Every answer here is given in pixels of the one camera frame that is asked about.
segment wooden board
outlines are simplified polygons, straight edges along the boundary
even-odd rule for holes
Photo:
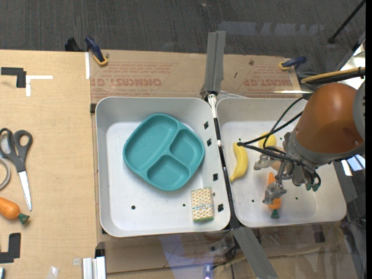
[[[21,67],[32,80],[31,96],[16,88],[15,76],[0,76],[0,128],[25,129],[33,135],[26,168],[33,203],[28,212],[19,176],[11,168],[10,183],[0,196],[30,213],[26,226],[0,216],[0,247],[21,233],[20,258],[0,264],[6,278],[45,278],[51,266],[61,278],[80,278],[76,257],[94,257],[95,190],[90,115],[90,82],[85,53],[1,51],[1,67]]]

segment gray carpet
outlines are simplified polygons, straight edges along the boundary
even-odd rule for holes
[[[335,70],[366,29],[362,0],[0,0],[0,49],[63,51],[91,35],[102,49],[205,53],[226,30],[225,53],[305,56],[299,71]]]

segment white tape mark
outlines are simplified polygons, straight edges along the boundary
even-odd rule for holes
[[[87,78],[87,80],[89,80],[91,77],[89,52],[85,52],[85,77]]]
[[[26,96],[31,96],[31,80],[52,80],[53,76],[26,76]]]
[[[59,274],[59,268],[51,267],[45,279],[57,279],[58,274]]]

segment yellow object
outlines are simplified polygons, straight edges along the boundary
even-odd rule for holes
[[[107,62],[108,62],[108,60],[107,60],[107,58],[105,56],[103,56],[103,58],[104,58],[104,60],[101,62],[101,61],[98,60],[98,58],[95,55],[93,55],[94,61],[96,61],[97,64],[100,65],[100,66],[106,65]]]
[[[232,183],[237,178],[244,176],[246,170],[248,169],[248,154],[243,146],[238,146],[238,143],[235,142],[232,145],[237,158],[237,165],[235,166],[234,173],[230,177],[230,182]]]
[[[285,61],[283,61],[283,62],[279,62],[279,64],[278,64],[278,68],[279,68],[281,71],[287,71],[287,70],[291,69],[290,66],[288,66],[288,67],[283,67],[283,63],[285,63]]]
[[[202,188],[191,191],[192,219],[193,221],[205,221],[214,219],[212,189]]]
[[[333,71],[333,72],[318,74],[317,76],[311,76],[311,77],[303,78],[301,80],[301,83],[304,84],[304,83],[307,83],[307,82],[310,82],[310,81],[319,81],[322,78],[341,76],[343,74],[358,72],[359,70],[364,72],[364,71],[366,71],[366,68],[365,67],[356,67],[356,68],[351,68],[351,69],[346,69],[346,70],[337,70],[337,71]]]
[[[258,141],[258,146],[259,146],[261,149],[263,149],[263,142],[265,142],[265,138],[260,139],[260,140]],[[274,134],[272,134],[272,135],[269,136],[269,138],[267,139],[267,141],[266,141],[266,146],[276,146],[276,145],[277,145],[277,138],[275,137]]]

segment toy carrot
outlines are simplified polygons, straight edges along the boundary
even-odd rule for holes
[[[275,182],[275,176],[272,172],[269,173],[269,185],[271,183]],[[271,205],[269,205],[269,208],[271,210],[273,210],[273,212],[271,213],[271,218],[279,218],[279,213],[278,213],[278,209],[280,208],[281,206],[281,198],[275,198],[273,200],[273,203]]]
[[[22,214],[19,206],[8,199],[0,197],[0,214],[8,219],[18,219],[25,224],[30,216]]]

